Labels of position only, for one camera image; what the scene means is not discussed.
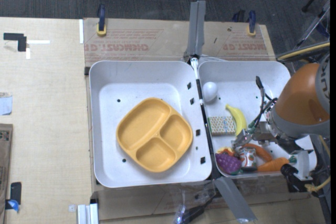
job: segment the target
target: metal can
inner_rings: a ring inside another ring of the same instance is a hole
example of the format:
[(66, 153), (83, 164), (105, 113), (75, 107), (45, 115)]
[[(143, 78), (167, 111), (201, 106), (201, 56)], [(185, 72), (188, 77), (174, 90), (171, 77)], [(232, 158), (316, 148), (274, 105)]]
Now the metal can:
[(242, 147), (239, 151), (241, 169), (245, 172), (257, 170), (257, 154), (253, 147)]

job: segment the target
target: blue clamp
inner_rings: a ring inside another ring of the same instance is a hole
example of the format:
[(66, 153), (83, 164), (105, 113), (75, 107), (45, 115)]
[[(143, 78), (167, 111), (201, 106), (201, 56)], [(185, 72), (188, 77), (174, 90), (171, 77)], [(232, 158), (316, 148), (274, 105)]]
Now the blue clamp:
[(247, 34), (251, 37), (254, 37), (256, 35), (256, 12), (254, 10), (251, 10), (248, 14), (248, 20), (249, 22), (247, 26)]
[(105, 24), (105, 5), (100, 4), (97, 12), (99, 17), (99, 23), (97, 23), (97, 35), (105, 36), (106, 35), (106, 24)]
[(15, 211), (19, 212), (19, 203), (17, 200), (6, 200), (5, 209), (14, 209)]

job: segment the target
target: toy carrot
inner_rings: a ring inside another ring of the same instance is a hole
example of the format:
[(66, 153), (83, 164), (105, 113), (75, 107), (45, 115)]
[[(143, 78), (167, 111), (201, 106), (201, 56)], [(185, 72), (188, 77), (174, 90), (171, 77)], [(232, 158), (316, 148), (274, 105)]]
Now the toy carrot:
[(257, 146), (255, 144), (250, 144), (247, 143), (242, 147), (253, 147), (256, 149), (256, 154), (258, 157), (262, 158), (265, 162), (270, 162), (271, 160), (273, 160), (273, 157), (271, 154), (269, 154), (264, 148), (262, 148), (261, 146)]
[(276, 158), (262, 165), (259, 165), (257, 171), (258, 172), (280, 171), (281, 167), (286, 163), (289, 163), (289, 160), (287, 160), (286, 158), (284, 157)]

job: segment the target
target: egg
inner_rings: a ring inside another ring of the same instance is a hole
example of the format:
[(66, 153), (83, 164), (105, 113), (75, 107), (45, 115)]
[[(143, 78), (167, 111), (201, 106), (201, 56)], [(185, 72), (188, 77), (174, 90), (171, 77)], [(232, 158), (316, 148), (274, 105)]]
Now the egg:
[(202, 87), (203, 100), (205, 102), (210, 102), (214, 100), (218, 93), (218, 86), (214, 82), (207, 82)]

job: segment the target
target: purple grape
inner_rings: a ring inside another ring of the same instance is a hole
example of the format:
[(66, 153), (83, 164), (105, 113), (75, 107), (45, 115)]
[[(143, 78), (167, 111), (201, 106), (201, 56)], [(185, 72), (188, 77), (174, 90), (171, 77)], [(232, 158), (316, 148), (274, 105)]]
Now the purple grape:
[(242, 166), (241, 161), (228, 154), (219, 154), (216, 153), (216, 161), (219, 169), (229, 175), (237, 175)]

